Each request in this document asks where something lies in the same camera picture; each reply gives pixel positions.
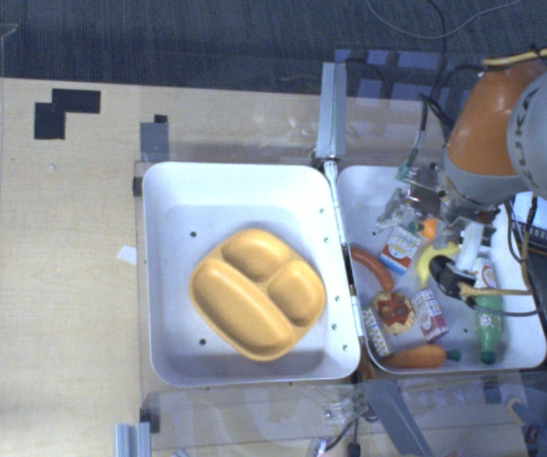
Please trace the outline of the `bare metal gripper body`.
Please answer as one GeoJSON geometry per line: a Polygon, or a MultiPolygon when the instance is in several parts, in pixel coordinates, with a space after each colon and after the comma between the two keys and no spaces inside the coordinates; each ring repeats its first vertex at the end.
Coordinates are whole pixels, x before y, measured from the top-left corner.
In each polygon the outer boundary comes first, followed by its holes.
{"type": "Polygon", "coordinates": [[[497,206],[477,203],[460,193],[436,164],[411,167],[404,182],[408,184],[407,201],[417,211],[425,212],[452,225],[459,219],[491,224],[497,206]]]}

